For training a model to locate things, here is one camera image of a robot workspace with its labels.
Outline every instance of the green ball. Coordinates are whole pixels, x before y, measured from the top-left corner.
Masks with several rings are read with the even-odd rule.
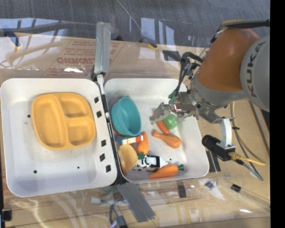
[[[166,118],[163,119],[163,123],[167,128],[173,129],[177,126],[177,117],[174,114],[170,114]]]

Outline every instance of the teal bowl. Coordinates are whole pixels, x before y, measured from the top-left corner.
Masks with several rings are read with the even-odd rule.
[[[142,121],[136,104],[124,96],[111,109],[111,120],[114,129],[122,134],[137,136],[142,130]]]

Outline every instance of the white tray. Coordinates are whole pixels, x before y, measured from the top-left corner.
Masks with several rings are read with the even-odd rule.
[[[86,98],[96,124],[96,137],[90,144],[57,151],[41,145],[28,115],[33,100],[50,92],[74,92]],[[93,81],[13,78],[3,82],[0,96],[6,179],[12,193],[29,197],[104,187],[116,180],[117,167],[105,113],[99,88]]]
[[[185,171],[179,171],[174,177],[149,179],[148,171],[127,170],[124,178],[129,182],[154,182],[171,181],[181,179],[200,178],[209,171],[205,147],[201,143],[200,129],[195,117],[188,117],[180,123],[171,134],[179,136],[182,144],[173,149],[166,145],[161,139],[151,135],[153,129],[159,130],[157,125],[151,125],[149,116],[161,102],[168,103],[168,95],[176,88],[176,79],[150,79],[150,78],[123,78],[110,79],[105,83],[105,93],[108,107],[111,110],[113,104],[122,96],[129,96],[136,104],[142,119],[142,132],[147,132],[149,141],[149,152],[151,155],[159,155],[166,162],[173,164],[184,164]],[[187,91],[184,84],[180,91]]]

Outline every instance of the orange plate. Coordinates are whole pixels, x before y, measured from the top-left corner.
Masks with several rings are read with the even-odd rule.
[[[40,143],[51,150],[84,146],[96,136],[87,100],[76,93],[49,93],[32,104],[34,130]]]

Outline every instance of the gray floor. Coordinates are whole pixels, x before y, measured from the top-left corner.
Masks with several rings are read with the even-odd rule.
[[[204,47],[223,21],[269,19],[270,0],[0,0],[0,19],[20,18],[88,24],[110,22],[117,36],[134,42],[140,40],[139,27],[143,19],[154,19],[165,21],[176,31],[176,45]],[[260,36],[269,33],[268,28],[257,28],[256,31]],[[93,36],[80,27],[75,27],[73,33],[74,36]],[[269,114],[265,116],[269,123]]]

